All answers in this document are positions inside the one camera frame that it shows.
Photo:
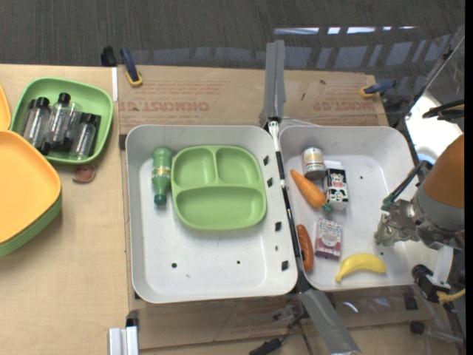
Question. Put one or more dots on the brown cardboard board, red print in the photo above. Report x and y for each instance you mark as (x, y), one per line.
(207, 98)

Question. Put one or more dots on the orange carrot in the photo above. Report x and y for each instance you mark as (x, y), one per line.
(308, 191)

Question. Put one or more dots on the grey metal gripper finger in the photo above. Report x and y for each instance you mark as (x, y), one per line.
(386, 221)
(383, 237)

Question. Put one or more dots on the green square plate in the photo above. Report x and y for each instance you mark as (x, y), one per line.
(94, 98)

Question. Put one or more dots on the yellow banana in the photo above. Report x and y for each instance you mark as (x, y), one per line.
(364, 263)

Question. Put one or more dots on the small silver can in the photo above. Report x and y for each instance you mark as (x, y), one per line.
(313, 163)

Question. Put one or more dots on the brown sausage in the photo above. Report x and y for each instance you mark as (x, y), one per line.
(306, 248)

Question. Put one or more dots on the black cylinder on white bracket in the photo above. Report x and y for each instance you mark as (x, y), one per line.
(428, 281)

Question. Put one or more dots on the thin black and white rod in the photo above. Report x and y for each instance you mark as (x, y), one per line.
(281, 176)

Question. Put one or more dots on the pink printed carton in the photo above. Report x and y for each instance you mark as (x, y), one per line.
(328, 239)

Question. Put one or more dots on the yellow plate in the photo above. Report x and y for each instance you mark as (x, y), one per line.
(3, 109)
(26, 187)

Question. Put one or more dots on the white cow print carton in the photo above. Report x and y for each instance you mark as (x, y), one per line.
(336, 189)

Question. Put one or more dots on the clear plastic bottle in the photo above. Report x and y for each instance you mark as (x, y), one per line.
(84, 137)
(59, 118)
(75, 110)
(37, 124)

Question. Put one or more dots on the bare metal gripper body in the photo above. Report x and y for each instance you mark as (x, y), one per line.
(404, 218)

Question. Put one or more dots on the green plastic bottle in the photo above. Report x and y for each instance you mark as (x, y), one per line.
(161, 172)

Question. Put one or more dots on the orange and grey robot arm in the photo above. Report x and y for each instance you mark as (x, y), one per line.
(445, 183)

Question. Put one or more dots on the white plastic tray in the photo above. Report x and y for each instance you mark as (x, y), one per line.
(207, 264)
(369, 183)

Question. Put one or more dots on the green divided plate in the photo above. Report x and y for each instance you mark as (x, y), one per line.
(220, 207)

